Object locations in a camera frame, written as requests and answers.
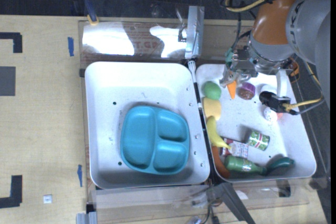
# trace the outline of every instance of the gray square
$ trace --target gray square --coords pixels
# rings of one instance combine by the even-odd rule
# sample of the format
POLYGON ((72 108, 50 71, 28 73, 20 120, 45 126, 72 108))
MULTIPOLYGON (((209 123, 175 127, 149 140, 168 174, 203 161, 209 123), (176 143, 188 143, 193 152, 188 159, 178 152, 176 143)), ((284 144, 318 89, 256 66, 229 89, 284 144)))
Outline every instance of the gray square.
POLYGON ((15 67, 0 67, 0 96, 15 96, 15 67))

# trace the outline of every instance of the small white square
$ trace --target small white square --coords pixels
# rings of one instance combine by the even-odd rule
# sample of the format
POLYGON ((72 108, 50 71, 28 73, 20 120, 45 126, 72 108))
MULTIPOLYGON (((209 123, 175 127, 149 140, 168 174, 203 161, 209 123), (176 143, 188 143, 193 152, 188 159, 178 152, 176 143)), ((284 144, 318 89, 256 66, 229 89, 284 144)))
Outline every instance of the small white square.
POLYGON ((43 203, 51 204, 53 202, 53 196, 51 194, 43 195, 43 203))

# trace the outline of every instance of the purple object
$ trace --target purple object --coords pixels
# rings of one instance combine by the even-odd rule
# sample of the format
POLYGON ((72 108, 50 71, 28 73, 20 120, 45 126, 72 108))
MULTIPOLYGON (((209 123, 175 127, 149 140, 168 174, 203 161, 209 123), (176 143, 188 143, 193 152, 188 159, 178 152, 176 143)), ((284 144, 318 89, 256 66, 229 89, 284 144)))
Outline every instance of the purple object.
POLYGON ((256 87, 249 82, 244 82, 238 89, 238 96, 245 100, 251 100, 256 94, 256 87))

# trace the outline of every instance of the white tray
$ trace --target white tray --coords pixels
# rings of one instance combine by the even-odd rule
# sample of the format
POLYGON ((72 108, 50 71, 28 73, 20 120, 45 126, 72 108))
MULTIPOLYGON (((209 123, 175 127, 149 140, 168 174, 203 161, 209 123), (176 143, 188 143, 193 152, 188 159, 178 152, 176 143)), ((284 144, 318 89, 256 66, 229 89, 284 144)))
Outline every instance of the white tray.
POLYGON ((90 174, 100 188, 193 185, 207 180, 210 167, 191 73, 176 63, 95 62, 85 72, 90 174), (128 168, 120 154, 126 113, 137 105, 171 110, 186 119, 190 152, 175 175, 128 168))
MULTIPOLYGON (((203 98, 202 85, 206 81, 213 81, 219 84, 223 77, 225 65, 205 64, 196 70, 196 79, 199 87, 200 97, 203 98)), ((259 101, 260 89, 268 84, 277 88, 276 76, 260 73, 258 77, 251 78, 248 82, 256 86, 256 95, 251 100, 244 100, 236 94, 231 99, 227 88, 222 88, 220 102, 222 114, 217 121, 217 132, 220 136, 243 141, 247 129, 255 129, 262 134, 270 136, 270 142, 265 151, 249 146, 248 159, 259 165, 266 165, 271 159, 278 156, 287 156, 295 161, 295 166, 284 174, 251 176, 236 175, 228 181, 241 180, 264 180, 264 179, 289 179, 305 178, 312 176, 316 171, 316 160, 300 115, 284 113, 282 118, 270 123, 264 118, 265 106, 259 101)), ((287 82, 286 96, 291 98, 291 103, 296 103, 290 82, 287 82)))

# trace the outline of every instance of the green ball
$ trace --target green ball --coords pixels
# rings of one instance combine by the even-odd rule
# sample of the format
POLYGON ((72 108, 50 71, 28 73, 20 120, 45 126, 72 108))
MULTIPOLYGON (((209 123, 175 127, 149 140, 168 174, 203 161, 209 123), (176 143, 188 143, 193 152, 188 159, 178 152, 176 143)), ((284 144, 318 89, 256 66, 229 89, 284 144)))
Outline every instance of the green ball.
POLYGON ((203 94, 213 100, 218 100, 221 97, 222 90, 220 86, 212 81, 203 84, 203 94))

